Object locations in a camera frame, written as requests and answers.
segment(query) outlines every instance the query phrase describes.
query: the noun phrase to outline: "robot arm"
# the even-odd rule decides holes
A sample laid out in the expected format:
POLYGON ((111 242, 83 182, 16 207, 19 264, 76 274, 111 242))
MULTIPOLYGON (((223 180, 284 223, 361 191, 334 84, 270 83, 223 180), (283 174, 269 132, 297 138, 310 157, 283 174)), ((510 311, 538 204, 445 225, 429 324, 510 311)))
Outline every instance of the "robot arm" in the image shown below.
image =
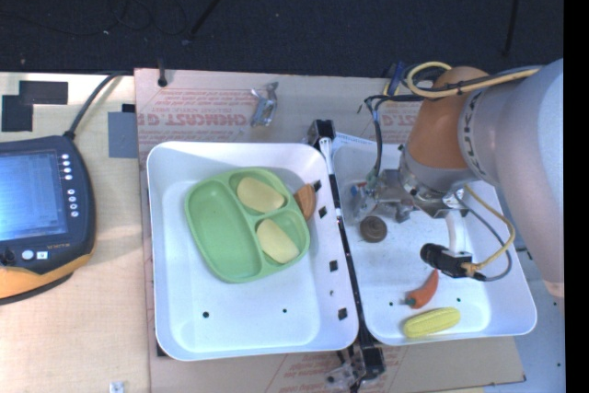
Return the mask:
POLYGON ((520 76, 465 93, 461 84, 488 76, 471 67, 440 75, 436 90, 455 85, 454 92, 422 104, 398 180, 432 217, 453 209, 452 195, 472 180, 501 191, 564 313, 563 61, 520 76))

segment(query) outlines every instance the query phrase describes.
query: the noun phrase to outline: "black floor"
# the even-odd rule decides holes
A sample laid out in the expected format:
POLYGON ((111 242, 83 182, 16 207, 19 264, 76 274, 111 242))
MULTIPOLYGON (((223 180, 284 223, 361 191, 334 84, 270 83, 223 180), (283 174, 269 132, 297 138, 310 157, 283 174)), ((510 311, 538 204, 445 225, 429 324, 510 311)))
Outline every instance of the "black floor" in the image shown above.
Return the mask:
POLYGON ((0 71, 168 69, 380 76, 442 61, 497 73, 563 57, 563 0, 0 0, 0 71), (511 42, 508 54, 505 46, 511 42))

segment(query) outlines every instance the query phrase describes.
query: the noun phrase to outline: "white tray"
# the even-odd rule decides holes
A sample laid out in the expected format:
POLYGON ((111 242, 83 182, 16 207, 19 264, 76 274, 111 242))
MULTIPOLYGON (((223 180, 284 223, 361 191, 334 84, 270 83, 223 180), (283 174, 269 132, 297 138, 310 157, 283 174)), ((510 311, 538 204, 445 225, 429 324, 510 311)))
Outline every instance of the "white tray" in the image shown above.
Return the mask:
MULTIPOLYGON (((398 147, 392 144, 383 147, 382 168, 398 168, 398 147)), ((421 309, 412 309, 403 304, 405 294, 420 286, 432 270, 420 257, 421 247, 426 243, 448 247, 448 225, 445 219, 432 219, 424 212, 411 213, 410 220, 401 224, 396 223, 390 214, 376 213, 387 223, 387 236, 378 243, 364 241, 358 225, 352 220, 350 188, 353 183, 365 180, 366 174, 375 164, 375 158, 376 144, 343 144, 334 153, 343 218, 366 326, 375 338, 385 344, 402 345, 520 335, 531 331, 536 325, 536 306, 513 245, 509 249, 513 267, 500 280, 483 283, 440 274, 437 292, 429 304, 421 309), (404 336, 402 326, 407 318, 445 306, 453 306, 461 313, 460 322, 452 329, 419 339, 404 336)), ((501 211, 492 186, 479 181, 472 188, 485 202, 501 211)), ((503 241, 507 240, 509 235, 504 223, 467 193, 465 202, 491 223, 503 241)), ((472 214, 466 218, 457 218, 457 222, 463 223, 464 236, 462 245, 456 249, 472 253, 474 262, 486 260, 499 248, 497 239, 472 214)), ((488 276, 496 275, 506 265, 507 259, 503 255, 482 272, 488 276)))
POLYGON ((358 317, 323 156, 306 144, 168 142, 147 158, 156 337, 177 360, 344 349, 358 317), (311 242, 295 265, 247 283, 218 279, 184 214, 190 187, 242 167, 276 173, 292 193, 321 182, 307 222, 311 242))

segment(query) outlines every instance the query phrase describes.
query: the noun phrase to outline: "potato slice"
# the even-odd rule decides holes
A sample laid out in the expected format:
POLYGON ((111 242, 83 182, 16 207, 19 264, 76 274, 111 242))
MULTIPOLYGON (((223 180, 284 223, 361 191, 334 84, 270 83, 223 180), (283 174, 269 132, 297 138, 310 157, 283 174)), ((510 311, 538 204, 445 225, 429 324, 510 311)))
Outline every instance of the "potato slice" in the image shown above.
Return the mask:
POLYGON ((271 212, 284 205, 281 193, 252 177, 244 177, 237 184, 237 197, 248 208, 260 213, 271 212))
POLYGON ((293 240, 271 219, 262 221, 256 234, 262 250, 281 264, 290 262, 301 253, 293 240))

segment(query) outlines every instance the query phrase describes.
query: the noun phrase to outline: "yellow food item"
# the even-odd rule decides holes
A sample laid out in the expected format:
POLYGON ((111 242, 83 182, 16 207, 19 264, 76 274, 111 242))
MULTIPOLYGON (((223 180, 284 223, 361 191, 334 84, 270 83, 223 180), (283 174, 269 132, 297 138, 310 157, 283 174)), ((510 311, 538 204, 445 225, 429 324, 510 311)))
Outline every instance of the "yellow food item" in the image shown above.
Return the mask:
POLYGON ((261 249, 281 264, 295 259, 301 251, 286 233, 271 219, 265 219, 256 231, 261 249))
POLYGON ((252 177, 244 177, 237 184, 237 197, 248 208, 260 213, 277 210, 284 205, 285 200, 283 195, 270 185, 252 177))
POLYGON ((419 338, 444 329, 449 329, 460 321, 460 311, 454 307, 437 308, 409 318, 403 325, 403 333, 408 338, 419 338))

